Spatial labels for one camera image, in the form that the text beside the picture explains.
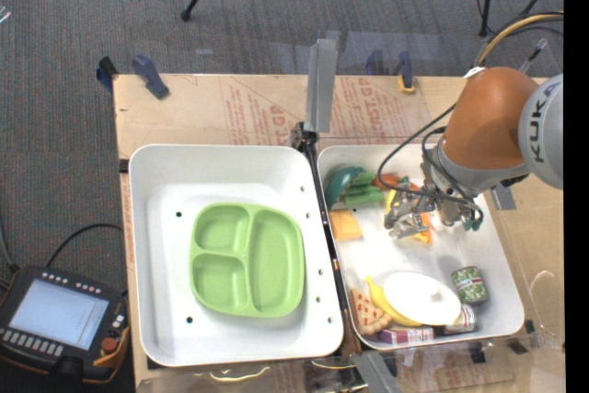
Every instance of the green divided plate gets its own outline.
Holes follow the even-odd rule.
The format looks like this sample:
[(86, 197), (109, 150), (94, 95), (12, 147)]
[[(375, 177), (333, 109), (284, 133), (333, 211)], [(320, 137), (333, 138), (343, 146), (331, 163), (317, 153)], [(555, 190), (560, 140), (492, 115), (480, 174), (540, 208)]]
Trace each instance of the green divided plate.
[(303, 237), (283, 212), (220, 202), (196, 217), (191, 288), (203, 305), (238, 316), (275, 318), (300, 303), (305, 285)]

